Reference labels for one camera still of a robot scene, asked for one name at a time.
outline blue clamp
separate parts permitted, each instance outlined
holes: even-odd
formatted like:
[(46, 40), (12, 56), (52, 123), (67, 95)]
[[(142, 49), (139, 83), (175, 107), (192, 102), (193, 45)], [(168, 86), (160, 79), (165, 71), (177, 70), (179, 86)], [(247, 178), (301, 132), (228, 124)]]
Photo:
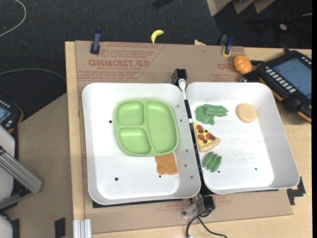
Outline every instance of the blue clamp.
[(230, 35), (228, 38), (227, 44), (223, 48), (223, 51), (222, 51), (222, 56), (224, 56), (225, 58), (230, 57), (232, 44), (233, 44), (233, 35)]
[(101, 37), (101, 28), (97, 27), (95, 29), (95, 35), (94, 35), (94, 43), (92, 43), (91, 45), (91, 49), (90, 49), (90, 53), (98, 55), (99, 54), (99, 41), (100, 41), (100, 37)]

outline green beans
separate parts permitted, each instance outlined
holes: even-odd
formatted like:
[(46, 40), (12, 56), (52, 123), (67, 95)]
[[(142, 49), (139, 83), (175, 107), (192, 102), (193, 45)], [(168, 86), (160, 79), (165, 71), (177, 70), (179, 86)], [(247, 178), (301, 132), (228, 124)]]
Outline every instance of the green beans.
[(219, 168), (220, 163), (221, 156), (218, 156), (218, 154), (214, 154), (213, 152), (209, 152), (204, 159), (203, 168), (207, 168), (207, 170), (210, 170), (213, 173)]
[(204, 104), (195, 110), (196, 119), (204, 124), (214, 125), (214, 117), (224, 117), (228, 110), (224, 106)]

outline green divided plate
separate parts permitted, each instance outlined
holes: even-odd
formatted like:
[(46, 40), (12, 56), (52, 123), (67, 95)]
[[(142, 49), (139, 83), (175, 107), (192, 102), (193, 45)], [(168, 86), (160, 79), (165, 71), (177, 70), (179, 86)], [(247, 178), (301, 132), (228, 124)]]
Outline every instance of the green divided plate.
[(179, 142), (174, 112), (157, 99), (133, 99), (115, 108), (115, 132), (122, 150), (134, 156), (173, 152)]

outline round cookie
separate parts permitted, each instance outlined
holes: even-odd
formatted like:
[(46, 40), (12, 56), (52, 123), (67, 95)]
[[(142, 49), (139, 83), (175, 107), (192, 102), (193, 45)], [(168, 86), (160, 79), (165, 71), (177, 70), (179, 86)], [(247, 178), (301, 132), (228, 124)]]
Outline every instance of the round cookie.
[(243, 122), (253, 122), (257, 117), (256, 109), (248, 103), (239, 104), (236, 108), (237, 117)]

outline table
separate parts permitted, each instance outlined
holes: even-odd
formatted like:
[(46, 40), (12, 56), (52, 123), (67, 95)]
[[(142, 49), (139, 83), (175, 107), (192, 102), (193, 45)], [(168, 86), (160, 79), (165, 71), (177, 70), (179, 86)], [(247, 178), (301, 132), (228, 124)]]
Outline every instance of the table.
[[(299, 50), (311, 55), (311, 50)], [(246, 56), (251, 60), (270, 60), (283, 54), (283, 49), (245, 48)], [(65, 43), (69, 142), (71, 160), (71, 180), (74, 220), (84, 220), (84, 198), (81, 167), (81, 138), (78, 118), (78, 92), (76, 71), (75, 42)], [(296, 198), (293, 215), (248, 219), (206, 224), (213, 232), (228, 237), (312, 237), (312, 126), (300, 117), (288, 114), (278, 105), (283, 125), (289, 139), (300, 176), (306, 189), (304, 197)], [(125, 232), (95, 234), (95, 238), (107, 237), (185, 237), (186, 226), (154, 228)], [(190, 234), (197, 238), (207, 238), (210, 234), (202, 225), (192, 225)]]

